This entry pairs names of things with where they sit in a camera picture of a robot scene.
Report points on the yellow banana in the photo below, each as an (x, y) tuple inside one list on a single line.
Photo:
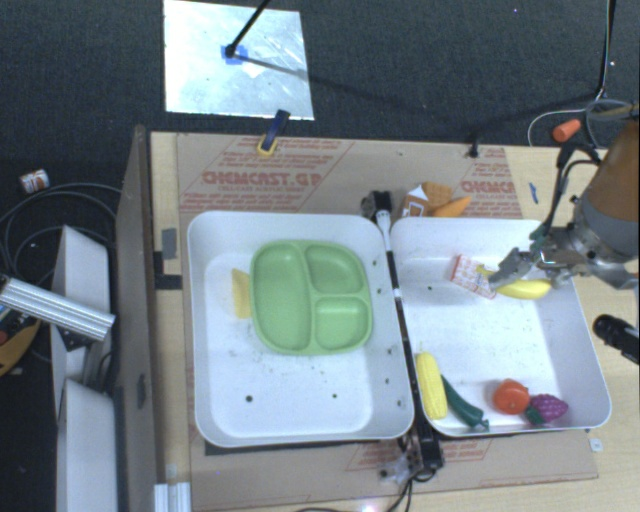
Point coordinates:
[(525, 290)]

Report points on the red and white small can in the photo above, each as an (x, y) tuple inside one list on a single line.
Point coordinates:
[(35, 181)]

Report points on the green toy cucumber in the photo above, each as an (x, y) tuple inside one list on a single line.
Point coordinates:
[(462, 407)]

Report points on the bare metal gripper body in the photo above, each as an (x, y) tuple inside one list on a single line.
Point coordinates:
[(595, 262)]

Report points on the white plastic tray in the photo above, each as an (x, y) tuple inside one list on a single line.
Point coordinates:
[(490, 345), (280, 395)]

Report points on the orange waffle biscuit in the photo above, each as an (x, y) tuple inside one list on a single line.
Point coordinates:
[(437, 194)]

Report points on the yellow toy wedge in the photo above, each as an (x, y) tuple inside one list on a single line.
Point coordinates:
[(241, 295)]

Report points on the yellow corn cob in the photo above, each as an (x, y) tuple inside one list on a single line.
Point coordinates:
[(431, 385)]

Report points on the thin black and white rod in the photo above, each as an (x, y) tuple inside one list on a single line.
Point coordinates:
[(397, 290)]

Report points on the orange carrot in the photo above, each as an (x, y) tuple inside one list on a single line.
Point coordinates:
[(452, 207)]

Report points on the green divided plate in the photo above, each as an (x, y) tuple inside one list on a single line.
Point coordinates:
[(295, 300)]

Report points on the orange toy tomato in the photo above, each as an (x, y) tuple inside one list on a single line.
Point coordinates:
[(511, 397)]

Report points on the brown and white carton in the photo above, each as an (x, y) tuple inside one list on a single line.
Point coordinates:
[(414, 204)]

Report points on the brown cardboard board red print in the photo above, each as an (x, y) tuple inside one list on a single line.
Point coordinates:
[(300, 190)]

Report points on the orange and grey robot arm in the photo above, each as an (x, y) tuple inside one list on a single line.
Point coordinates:
[(614, 190)]

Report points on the purple grapes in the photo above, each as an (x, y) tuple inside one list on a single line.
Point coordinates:
[(550, 407)]

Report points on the black cylinder on white bracket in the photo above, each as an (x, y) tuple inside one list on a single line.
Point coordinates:
[(617, 332)]

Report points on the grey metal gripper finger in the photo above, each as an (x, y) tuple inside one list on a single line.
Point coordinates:
[(560, 277), (512, 265)]

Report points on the red and white packet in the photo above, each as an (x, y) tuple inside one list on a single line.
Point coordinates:
[(467, 272)]

